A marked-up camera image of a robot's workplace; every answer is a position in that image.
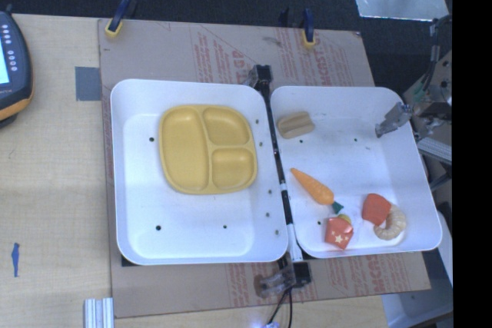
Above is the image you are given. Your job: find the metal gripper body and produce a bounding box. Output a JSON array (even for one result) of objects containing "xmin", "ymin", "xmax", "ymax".
[{"xmin": 403, "ymin": 51, "xmax": 453, "ymax": 121}]

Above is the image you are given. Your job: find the white plastic tray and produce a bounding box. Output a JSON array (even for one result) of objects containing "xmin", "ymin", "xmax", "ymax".
[
  {"xmin": 110, "ymin": 78, "xmax": 289, "ymax": 266},
  {"xmin": 270, "ymin": 85, "xmax": 443, "ymax": 260}
]

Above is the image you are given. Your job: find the orange red block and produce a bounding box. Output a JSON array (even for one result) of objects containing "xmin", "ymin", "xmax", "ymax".
[{"xmin": 361, "ymin": 193, "xmax": 392, "ymax": 227}]

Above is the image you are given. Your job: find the beige bread bun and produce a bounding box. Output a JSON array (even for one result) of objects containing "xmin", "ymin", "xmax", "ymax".
[{"xmin": 277, "ymin": 111, "xmax": 315, "ymax": 139}]

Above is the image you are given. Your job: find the beige curled shrimp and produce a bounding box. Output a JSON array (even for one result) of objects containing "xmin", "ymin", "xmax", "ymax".
[{"xmin": 373, "ymin": 203, "xmax": 407, "ymax": 241}]

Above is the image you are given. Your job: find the orange carrot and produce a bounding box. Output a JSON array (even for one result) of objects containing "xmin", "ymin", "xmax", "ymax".
[{"xmin": 290, "ymin": 167, "xmax": 344, "ymax": 215}]

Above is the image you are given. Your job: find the thin black and white rod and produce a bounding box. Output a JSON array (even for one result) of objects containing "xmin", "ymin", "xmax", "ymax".
[{"xmin": 262, "ymin": 86, "xmax": 304, "ymax": 263}]

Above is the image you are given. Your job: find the red packet with yellow stars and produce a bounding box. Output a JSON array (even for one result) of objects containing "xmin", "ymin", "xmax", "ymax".
[{"xmin": 324, "ymin": 217, "xmax": 354, "ymax": 250}]

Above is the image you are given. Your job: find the yellow divided plate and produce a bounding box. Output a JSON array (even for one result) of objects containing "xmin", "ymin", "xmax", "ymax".
[{"xmin": 158, "ymin": 104, "xmax": 258, "ymax": 196}]

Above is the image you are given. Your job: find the brown cardboard board red print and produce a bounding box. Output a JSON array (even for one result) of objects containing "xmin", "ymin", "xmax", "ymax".
[{"xmin": 97, "ymin": 18, "xmax": 432, "ymax": 319}]

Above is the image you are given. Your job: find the black block with thin wires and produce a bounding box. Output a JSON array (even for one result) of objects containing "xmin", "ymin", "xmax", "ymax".
[
  {"xmin": 255, "ymin": 260, "xmax": 311, "ymax": 297},
  {"xmin": 248, "ymin": 64, "xmax": 273, "ymax": 90}
]

